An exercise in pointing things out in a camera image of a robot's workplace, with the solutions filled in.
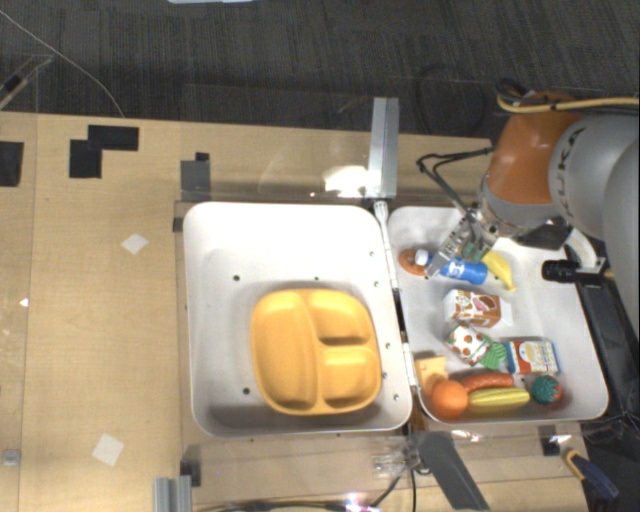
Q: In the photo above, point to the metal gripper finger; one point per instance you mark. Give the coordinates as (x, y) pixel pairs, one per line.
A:
(439, 260)

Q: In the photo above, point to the yellow divided plate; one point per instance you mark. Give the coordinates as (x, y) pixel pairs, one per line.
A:
(290, 350)

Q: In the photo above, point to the brown doughnut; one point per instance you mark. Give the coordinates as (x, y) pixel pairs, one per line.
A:
(406, 265)

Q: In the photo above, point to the yellow banana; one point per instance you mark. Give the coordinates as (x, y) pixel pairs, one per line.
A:
(500, 267)

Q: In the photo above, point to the white carton with orange dots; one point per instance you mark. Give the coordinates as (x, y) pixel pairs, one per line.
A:
(465, 342)

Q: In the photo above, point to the blue bottle with white cap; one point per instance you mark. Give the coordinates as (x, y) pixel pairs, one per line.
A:
(467, 271)

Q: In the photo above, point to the red strawberry with green top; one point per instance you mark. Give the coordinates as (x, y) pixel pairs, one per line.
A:
(546, 390)

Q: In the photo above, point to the yellow corn cob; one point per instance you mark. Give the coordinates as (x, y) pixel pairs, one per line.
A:
(500, 400)

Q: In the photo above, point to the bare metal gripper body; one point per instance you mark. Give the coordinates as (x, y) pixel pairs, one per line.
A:
(472, 232)

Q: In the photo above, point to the white plastic tray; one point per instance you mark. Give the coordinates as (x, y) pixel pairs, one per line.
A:
(280, 245)
(550, 320)

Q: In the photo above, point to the orange fruit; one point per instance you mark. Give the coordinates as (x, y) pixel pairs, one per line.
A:
(449, 401)

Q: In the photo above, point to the yellow cheese wedge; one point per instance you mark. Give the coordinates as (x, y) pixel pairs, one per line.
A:
(430, 370)

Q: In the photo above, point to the black cylinder on white bracket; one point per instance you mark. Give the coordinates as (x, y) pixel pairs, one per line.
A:
(560, 270)

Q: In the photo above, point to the white and brown carton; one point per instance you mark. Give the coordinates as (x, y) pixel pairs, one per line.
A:
(470, 307)

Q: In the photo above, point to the green leaf toy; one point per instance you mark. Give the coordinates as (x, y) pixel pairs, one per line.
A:
(496, 356)

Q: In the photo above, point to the blue red and white carton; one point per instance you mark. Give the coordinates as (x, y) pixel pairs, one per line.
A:
(532, 356)

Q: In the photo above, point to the red sausage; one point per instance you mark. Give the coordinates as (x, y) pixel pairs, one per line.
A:
(487, 381)

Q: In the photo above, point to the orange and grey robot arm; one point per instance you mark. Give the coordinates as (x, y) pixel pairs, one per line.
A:
(575, 165)

